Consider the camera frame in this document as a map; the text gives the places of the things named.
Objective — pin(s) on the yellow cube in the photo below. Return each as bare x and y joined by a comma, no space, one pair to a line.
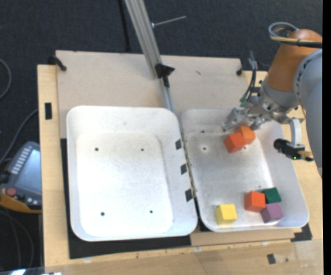
226,213

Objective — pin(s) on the green cube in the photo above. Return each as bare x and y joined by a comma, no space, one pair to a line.
272,195

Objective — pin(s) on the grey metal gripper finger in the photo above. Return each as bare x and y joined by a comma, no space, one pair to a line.
257,123
233,117

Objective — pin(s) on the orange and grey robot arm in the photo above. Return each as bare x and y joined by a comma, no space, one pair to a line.
288,67

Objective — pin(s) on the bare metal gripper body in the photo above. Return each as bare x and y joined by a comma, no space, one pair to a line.
264,112

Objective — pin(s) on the light orange cube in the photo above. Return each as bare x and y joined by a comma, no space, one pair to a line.
249,135

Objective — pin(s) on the pale flat board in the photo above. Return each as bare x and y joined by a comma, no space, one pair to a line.
111,79

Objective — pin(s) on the black cylinder on white bracket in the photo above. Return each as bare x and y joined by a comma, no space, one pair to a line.
293,149

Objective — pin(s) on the white plastic tray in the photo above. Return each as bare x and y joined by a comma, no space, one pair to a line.
125,182
228,176

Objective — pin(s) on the purple cube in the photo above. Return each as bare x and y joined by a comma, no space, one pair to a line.
272,212

